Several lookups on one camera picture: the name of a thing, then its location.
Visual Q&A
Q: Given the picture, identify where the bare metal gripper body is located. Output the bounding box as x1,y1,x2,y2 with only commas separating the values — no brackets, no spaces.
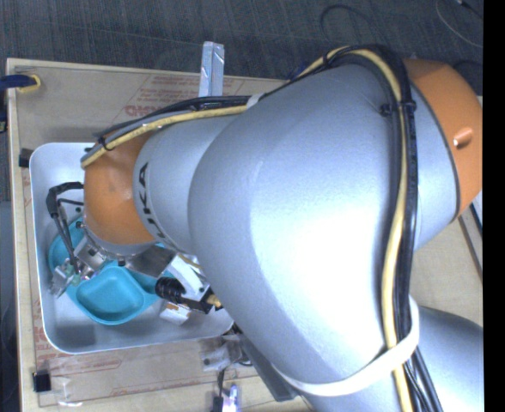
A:
48,228,179,298

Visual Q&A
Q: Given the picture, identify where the blue divided plate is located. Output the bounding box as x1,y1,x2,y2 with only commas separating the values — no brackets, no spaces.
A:
47,215,168,326

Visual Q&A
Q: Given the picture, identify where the white plastic tray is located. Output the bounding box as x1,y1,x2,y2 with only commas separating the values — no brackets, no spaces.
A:
28,142,237,355

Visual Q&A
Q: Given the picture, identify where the brown cardboard board red print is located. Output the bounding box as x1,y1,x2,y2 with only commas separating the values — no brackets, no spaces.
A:
14,69,300,408

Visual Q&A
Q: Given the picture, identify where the black cylinder on white bracket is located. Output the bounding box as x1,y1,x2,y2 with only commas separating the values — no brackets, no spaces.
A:
154,253,216,316

